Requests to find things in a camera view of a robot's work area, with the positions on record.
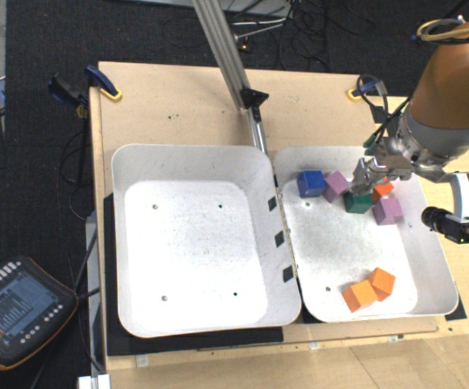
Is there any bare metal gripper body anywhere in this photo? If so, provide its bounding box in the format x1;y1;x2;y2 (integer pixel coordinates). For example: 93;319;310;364
373;135;448;182

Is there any small red-orange cube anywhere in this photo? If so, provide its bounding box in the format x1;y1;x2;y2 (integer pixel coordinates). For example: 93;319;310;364
371;181;395;204

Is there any purple cube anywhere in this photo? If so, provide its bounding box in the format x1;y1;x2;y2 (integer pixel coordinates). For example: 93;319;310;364
322;170;350;204
372;196;404;227

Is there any green cube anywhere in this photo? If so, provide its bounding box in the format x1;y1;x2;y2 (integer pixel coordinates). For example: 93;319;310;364
343;190;374;215

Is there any blue cube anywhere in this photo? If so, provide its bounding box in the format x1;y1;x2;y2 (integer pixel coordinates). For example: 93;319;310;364
296;170;326;199

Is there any white plastic tray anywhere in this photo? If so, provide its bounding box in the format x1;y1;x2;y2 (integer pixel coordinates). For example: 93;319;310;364
111;143;303;339
273;145;460;324

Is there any orange cube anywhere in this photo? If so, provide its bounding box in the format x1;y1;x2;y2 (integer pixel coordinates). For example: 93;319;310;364
366;267;397;302
342;279;379;314

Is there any pale wood board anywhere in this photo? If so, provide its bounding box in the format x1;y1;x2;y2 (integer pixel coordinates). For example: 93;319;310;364
97;61;440;359

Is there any black cylinder on white bracket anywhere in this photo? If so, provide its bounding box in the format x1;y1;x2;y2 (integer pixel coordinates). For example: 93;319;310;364
420;171;469;246

